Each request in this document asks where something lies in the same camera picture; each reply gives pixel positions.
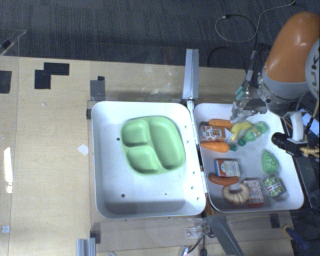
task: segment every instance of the toy bottle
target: toy bottle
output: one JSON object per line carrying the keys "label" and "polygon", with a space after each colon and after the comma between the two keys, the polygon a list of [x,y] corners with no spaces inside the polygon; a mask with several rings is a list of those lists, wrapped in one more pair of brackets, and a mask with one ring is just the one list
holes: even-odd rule
{"label": "toy bottle", "polygon": [[262,134],[268,131],[269,127],[265,122],[258,122],[255,126],[251,127],[244,135],[243,138],[239,139],[238,144],[244,146],[247,142],[253,142],[259,138]]}

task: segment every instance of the wooden table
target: wooden table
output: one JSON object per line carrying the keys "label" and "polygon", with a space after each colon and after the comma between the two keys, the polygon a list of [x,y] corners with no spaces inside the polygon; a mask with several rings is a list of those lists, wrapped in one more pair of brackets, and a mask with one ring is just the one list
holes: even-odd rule
{"label": "wooden table", "polygon": [[[76,255],[77,239],[88,239],[91,229],[90,163],[88,155],[78,150],[79,146],[88,145],[86,110],[90,80],[104,76],[106,92],[118,97],[128,91],[135,97],[166,90],[177,95],[182,92],[184,67],[3,58],[5,64],[0,62],[0,70],[6,68],[13,73],[10,94],[0,94],[0,108],[9,111],[10,98],[17,98],[17,115],[0,116],[16,123],[16,137],[12,138],[15,154],[10,232],[0,235],[3,248],[0,254]],[[52,75],[51,89],[35,89],[35,70],[43,70],[44,62],[70,64],[69,75]],[[244,76],[243,70],[201,67],[200,98],[231,103]],[[279,214],[279,220],[282,226],[292,224],[286,212]],[[246,255],[293,255],[291,243],[281,229],[271,228],[269,215],[231,215],[228,221]],[[118,256],[176,256],[179,251],[180,244],[175,238],[162,248],[148,248],[147,244],[139,243],[143,236],[121,240],[125,228],[117,230],[117,227],[117,223],[113,223],[110,229],[114,247],[109,250],[117,250]],[[127,234],[140,236],[143,232],[135,232],[133,228]],[[190,239],[187,245],[195,241]],[[224,255],[216,238],[206,239],[206,243],[208,255]]]}

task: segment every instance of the orange carrot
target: orange carrot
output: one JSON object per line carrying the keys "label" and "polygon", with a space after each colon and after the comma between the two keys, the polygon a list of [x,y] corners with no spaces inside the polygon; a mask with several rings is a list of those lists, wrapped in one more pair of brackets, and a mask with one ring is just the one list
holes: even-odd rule
{"label": "orange carrot", "polygon": [[209,181],[223,186],[229,186],[232,184],[236,184],[239,181],[239,178],[237,176],[232,177],[218,177],[214,175],[213,173],[210,173],[208,176]]}
{"label": "orange carrot", "polygon": [[210,119],[208,121],[208,124],[210,126],[219,126],[224,128],[230,128],[233,126],[232,122],[230,122],[229,120],[223,120],[223,119]]}
{"label": "orange carrot", "polygon": [[201,142],[200,145],[201,145],[201,147],[204,147],[204,148],[206,148],[208,150],[221,152],[221,153],[225,153],[225,152],[228,152],[230,150],[230,147],[226,142],[220,142],[220,141]]}

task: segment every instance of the divided green plate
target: divided green plate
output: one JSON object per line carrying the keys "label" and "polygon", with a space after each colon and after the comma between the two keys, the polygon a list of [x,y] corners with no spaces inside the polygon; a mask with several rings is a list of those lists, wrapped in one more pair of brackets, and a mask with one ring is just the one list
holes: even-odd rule
{"label": "divided green plate", "polygon": [[121,128],[121,143],[130,167],[143,175],[181,167],[186,153],[174,122],[164,116],[131,119]]}

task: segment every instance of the small box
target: small box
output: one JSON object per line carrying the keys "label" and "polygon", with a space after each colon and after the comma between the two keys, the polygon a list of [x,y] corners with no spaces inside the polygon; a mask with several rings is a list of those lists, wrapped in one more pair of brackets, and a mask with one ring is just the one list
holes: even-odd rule
{"label": "small box", "polygon": [[248,207],[261,207],[265,204],[265,199],[262,194],[261,186],[258,179],[247,179],[243,181],[250,191]]}
{"label": "small box", "polygon": [[214,161],[215,174],[219,177],[240,177],[237,160],[219,159]]}
{"label": "small box", "polygon": [[225,142],[233,134],[224,127],[201,125],[199,130],[200,142]]}

